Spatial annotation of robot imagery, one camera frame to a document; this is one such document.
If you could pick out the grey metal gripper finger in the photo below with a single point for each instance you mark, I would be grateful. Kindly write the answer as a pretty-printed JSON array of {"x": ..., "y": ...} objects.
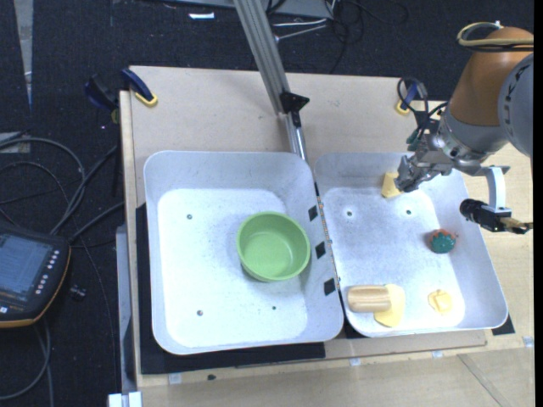
[
  {"x": 418, "y": 182},
  {"x": 402, "y": 175}
]

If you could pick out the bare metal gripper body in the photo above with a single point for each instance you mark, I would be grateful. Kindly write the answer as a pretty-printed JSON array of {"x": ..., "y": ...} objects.
[{"x": 437, "y": 155}]

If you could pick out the yellow cheese wedge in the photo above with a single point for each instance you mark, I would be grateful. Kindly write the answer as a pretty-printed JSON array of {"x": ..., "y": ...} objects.
[{"x": 388, "y": 187}]

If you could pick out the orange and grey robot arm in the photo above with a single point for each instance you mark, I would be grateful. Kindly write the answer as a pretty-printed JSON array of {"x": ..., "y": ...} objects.
[{"x": 483, "y": 96}]

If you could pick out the green and orange toy vegetable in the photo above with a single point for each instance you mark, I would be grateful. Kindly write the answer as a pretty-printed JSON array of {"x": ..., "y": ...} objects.
[{"x": 441, "y": 241}]

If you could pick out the white plastic tray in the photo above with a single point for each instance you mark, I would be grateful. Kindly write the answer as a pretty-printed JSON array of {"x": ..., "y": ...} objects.
[
  {"x": 203, "y": 269},
  {"x": 382, "y": 252}
]

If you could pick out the small yellow toy biscuit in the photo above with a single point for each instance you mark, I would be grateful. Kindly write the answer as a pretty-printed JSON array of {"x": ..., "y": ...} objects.
[{"x": 440, "y": 301}]

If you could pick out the tan toy bread roll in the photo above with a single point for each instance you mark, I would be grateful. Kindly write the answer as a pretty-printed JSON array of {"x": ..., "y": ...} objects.
[{"x": 368, "y": 298}]

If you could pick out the yellow toy cheese slice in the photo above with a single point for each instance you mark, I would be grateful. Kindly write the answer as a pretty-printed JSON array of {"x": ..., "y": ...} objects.
[{"x": 392, "y": 312}]

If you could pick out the green bowl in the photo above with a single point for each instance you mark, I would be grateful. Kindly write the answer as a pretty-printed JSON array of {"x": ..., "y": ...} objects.
[{"x": 273, "y": 246}]

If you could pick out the pale wood board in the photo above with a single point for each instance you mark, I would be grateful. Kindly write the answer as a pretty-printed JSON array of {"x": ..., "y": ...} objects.
[{"x": 212, "y": 113}]

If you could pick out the black cylinder on white bracket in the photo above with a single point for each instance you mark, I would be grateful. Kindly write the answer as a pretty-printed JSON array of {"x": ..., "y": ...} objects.
[{"x": 488, "y": 206}]

